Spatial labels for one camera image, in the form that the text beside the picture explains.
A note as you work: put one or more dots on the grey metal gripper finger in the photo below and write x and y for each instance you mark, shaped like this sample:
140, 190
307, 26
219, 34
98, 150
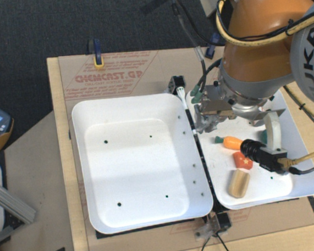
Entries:
198, 121
212, 123

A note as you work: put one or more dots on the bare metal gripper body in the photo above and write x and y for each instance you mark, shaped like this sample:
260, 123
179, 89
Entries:
215, 104

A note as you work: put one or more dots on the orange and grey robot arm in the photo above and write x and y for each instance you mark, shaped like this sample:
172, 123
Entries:
257, 21

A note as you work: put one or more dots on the orange carrot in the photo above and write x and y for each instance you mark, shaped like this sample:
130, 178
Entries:
231, 142

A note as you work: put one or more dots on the thin black and white rod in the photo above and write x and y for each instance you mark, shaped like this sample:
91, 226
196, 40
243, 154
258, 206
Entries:
201, 153

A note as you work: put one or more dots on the red block with yellow star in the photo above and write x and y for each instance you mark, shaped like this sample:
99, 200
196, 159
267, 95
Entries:
242, 161

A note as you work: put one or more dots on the tan toy bread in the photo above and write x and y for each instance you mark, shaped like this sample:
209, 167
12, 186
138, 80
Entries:
238, 184

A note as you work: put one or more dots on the white plastic tray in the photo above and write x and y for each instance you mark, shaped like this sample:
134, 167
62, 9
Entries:
262, 189
138, 165

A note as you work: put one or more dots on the brown cardboard board red print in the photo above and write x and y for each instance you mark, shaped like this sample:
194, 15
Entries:
119, 76

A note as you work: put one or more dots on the black cylinder on white bracket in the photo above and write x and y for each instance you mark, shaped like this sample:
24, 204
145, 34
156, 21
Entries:
270, 158

